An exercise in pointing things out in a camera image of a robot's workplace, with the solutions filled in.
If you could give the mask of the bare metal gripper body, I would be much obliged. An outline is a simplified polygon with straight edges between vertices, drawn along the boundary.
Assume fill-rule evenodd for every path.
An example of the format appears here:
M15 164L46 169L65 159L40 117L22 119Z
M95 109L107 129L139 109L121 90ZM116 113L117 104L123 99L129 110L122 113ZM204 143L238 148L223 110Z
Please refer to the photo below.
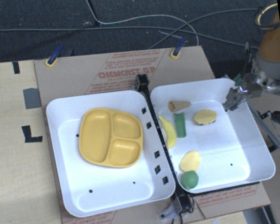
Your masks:
M237 76L239 91L249 97L258 97L263 92L280 95L280 77L275 78L254 65L250 72Z

